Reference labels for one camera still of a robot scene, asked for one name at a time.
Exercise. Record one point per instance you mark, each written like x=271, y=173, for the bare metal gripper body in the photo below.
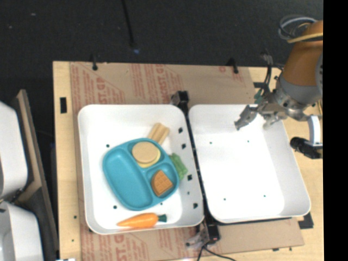
x=288, y=107

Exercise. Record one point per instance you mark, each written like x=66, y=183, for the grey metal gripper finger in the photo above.
x=246, y=117
x=271, y=120

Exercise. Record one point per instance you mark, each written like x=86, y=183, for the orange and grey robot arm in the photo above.
x=304, y=61

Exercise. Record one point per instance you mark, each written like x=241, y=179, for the white plastic tray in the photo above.
x=122, y=118
x=244, y=167

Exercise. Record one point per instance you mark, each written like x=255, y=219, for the thin black rod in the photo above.
x=196, y=162

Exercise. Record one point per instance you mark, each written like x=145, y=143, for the green lettuce piece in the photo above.
x=180, y=165

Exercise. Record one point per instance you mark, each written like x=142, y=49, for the brown cardboard board, red print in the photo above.
x=152, y=83

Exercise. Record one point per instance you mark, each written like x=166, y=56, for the round tan biscuit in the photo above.
x=145, y=152

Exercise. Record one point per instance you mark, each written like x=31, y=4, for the brown waffle toast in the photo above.
x=161, y=183

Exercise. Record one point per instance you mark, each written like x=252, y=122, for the blue divided plate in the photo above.
x=125, y=173

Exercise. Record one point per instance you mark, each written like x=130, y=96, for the orange carrot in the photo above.
x=140, y=220

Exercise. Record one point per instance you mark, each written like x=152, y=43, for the black cylinder on white bracket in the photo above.
x=305, y=145

